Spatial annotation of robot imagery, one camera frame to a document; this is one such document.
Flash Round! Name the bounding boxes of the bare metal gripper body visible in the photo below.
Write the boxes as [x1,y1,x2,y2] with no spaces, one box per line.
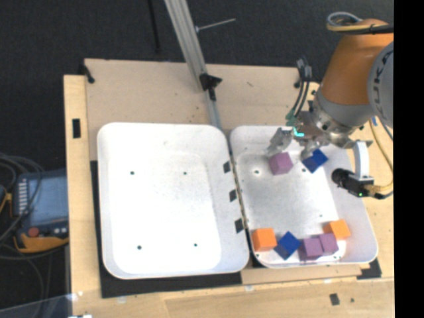
[293,110,361,150]

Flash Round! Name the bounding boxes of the blue cube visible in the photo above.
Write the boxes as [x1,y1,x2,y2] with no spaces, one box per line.
[273,231,303,262]
[301,148,329,174]

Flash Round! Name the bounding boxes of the purple cube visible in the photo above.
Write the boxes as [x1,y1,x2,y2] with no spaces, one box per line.
[318,232,340,256]
[297,237,325,262]
[268,151,294,176]

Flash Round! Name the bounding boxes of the white plastic tray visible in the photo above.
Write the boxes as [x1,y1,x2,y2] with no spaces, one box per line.
[96,121,250,280]
[229,125,379,269]

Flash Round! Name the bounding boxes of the orange cube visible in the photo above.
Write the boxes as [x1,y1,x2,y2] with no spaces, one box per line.
[250,227,278,252]
[323,219,352,240]

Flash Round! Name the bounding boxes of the brown cardboard board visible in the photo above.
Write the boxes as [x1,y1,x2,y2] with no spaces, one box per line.
[83,58,372,286]

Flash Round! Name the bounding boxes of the black cylinder on white bracket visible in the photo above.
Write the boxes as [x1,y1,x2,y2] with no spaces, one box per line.
[331,140,376,199]

